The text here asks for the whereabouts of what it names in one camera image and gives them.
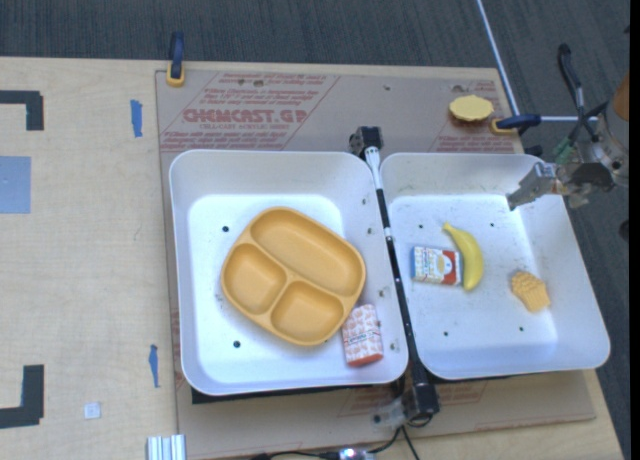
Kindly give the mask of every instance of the toy banana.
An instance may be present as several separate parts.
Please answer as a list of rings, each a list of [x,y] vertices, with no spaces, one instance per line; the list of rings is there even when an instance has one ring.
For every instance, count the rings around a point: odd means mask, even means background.
[[[449,222],[445,222],[442,229],[447,231],[462,254],[462,287],[467,291],[475,288],[484,272],[482,251],[476,239],[467,231],[456,229]]]

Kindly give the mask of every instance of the blue square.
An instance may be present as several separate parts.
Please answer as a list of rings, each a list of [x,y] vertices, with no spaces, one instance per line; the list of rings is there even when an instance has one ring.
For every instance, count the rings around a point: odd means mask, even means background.
[[[31,158],[0,156],[0,213],[31,213]]]

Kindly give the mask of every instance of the white tray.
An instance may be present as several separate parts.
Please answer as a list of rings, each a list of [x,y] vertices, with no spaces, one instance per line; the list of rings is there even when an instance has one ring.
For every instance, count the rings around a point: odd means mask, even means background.
[[[509,210],[505,195],[538,158],[513,154],[393,154],[382,164],[395,247],[422,363],[445,379],[595,368],[610,343],[563,198]],[[455,248],[449,221],[471,232],[485,271],[472,291],[413,282],[413,245]],[[551,305],[530,313],[511,294],[526,270]]]
[[[180,305],[182,369],[210,395],[384,384],[408,362],[406,339],[369,168],[347,153],[188,151],[169,171]],[[375,304],[384,358],[346,364],[338,332],[317,347],[296,346],[228,302],[220,270],[258,213],[287,206],[327,226],[362,255],[359,302]]]
[[[595,368],[607,335],[560,196],[510,211],[505,195],[537,158],[516,154],[393,154],[381,166],[398,262],[420,359],[450,380]],[[169,171],[181,358],[192,387],[211,395],[383,384],[399,378],[407,345],[372,174],[352,154],[188,151]],[[385,356],[350,368],[339,333],[318,347],[279,339],[237,311],[220,287],[222,263],[258,213],[288,206],[326,225],[362,255],[361,303],[376,305]],[[442,224],[471,232],[485,273],[472,291],[413,283],[413,245],[451,248]],[[511,294],[526,270],[551,306],[529,313]]]

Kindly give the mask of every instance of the wooden table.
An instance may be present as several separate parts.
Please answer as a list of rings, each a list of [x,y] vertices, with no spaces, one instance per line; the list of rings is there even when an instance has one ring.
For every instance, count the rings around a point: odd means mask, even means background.
[[[0,105],[0,156],[31,158],[30,212],[0,213],[0,408],[21,405],[23,366],[45,369],[44,417],[36,426],[0,429],[3,457],[144,458],[147,437],[177,433],[172,359],[160,357],[160,387],[150,383],[148,361],[152,344],[171,350],[154,81],[164,69],[164,61],[0,59],[0,90],[39,91],[45,116],[44,131],[27,131],[24,106]],[[131,100],[142,104],[141,137],[133,134]],[[595,419],[431,437],[415,446],[423,459],[622,458],[597,376],[585,376]],[[99,419],[85,418],[91,402],[101,404]],[[411,453],[399,441],[380,456]]]

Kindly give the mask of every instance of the blue tape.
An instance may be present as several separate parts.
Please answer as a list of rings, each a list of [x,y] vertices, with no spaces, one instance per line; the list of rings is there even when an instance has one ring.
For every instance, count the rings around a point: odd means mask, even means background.
[[[160,387],[158,383],[158,347],[155,344],[152,344],[149,350],[149,366],[153,375],[153,386]]]
[[[0,213],[31,213],[31,158],[0,156]]]
[[[133,124],[133,134],[136,138],[142,136],[142,105],[139,101],[131,101],[131,124]]]

